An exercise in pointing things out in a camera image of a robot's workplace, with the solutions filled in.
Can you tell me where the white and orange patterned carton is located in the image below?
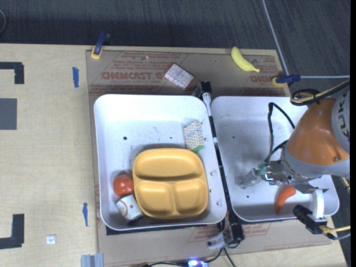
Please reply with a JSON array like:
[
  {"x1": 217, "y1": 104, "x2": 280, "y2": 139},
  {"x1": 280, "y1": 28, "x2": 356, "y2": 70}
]
[
  {"x1": 183, "y1": 120, "x2": 206, "y2": 151},
  {"x1": 164, "y1": 63, "x2": 195, "y2": 91}
]

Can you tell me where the orange toy tomato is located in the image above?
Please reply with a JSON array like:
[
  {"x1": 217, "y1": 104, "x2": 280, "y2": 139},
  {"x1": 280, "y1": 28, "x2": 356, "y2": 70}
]
[{"x1": 112, "y1": 172, "x2": 135, "y2": 198}]

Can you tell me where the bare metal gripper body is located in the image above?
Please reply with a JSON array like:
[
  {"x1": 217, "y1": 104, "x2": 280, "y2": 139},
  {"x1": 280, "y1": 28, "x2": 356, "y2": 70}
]
[{"x1": 262, "y1": 160, "x2": 318, "y2": 194}]

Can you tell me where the white and orange can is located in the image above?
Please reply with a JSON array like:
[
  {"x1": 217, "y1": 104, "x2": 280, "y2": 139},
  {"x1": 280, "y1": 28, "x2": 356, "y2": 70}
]
[{"x1": 115, "y1": 194, "x2": 145, "y2": 225}]

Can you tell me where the white plastic tray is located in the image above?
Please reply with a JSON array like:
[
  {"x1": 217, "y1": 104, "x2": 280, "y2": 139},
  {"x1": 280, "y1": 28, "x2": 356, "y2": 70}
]
[
  {"x1": 210, "y1": 95, "x2": 340, "y2": 223},
  {"x1": 93, "y1": 93, "x2": 228, "y2": 231}
]

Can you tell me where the orange carrot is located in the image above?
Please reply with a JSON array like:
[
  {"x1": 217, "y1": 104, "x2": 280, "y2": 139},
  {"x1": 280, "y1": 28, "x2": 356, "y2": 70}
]
[{"x1": 275, "y1": 185, "x2": 296, "y2": 215}]

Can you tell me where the yellow divided plate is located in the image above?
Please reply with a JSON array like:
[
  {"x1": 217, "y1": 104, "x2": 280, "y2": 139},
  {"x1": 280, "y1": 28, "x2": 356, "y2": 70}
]
[{"x1": 132, "y1": 147, "x2": 210, "y2": 220}]

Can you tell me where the thin black and white rod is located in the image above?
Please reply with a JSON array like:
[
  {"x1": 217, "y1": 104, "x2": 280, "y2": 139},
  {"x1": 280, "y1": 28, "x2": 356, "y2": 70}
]
[{"x1": 202, "y1": 91, "x2": 232, "y2": 214}]

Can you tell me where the black block with thin wires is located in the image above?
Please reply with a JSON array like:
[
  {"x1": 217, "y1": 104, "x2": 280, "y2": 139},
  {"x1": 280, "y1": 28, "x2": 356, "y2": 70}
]
[
  {"x1": 191, "y1": 80, "x2": 214, "y2": 97},
  {"x1": 227, "y1": 222, "x2": 246, "y2": 244}
]

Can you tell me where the brown cardboard board red print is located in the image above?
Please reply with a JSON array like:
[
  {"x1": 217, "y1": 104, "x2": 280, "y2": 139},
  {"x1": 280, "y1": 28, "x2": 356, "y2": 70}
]
[{"x1": 85, "y1": 45, "x2": 332, "y2": 264}]

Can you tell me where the black cylinder on white bracket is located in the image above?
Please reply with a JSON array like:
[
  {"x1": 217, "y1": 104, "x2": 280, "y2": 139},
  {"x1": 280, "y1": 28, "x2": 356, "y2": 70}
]
[{"x1": 293, "y1": 189, "x2": 329, "y2": 235}]

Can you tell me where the yellow banana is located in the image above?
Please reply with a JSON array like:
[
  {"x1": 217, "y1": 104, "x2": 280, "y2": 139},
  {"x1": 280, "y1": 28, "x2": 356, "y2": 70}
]
[{"x1": 230, "y1": 46, "x2": 261, "y2": 73}]

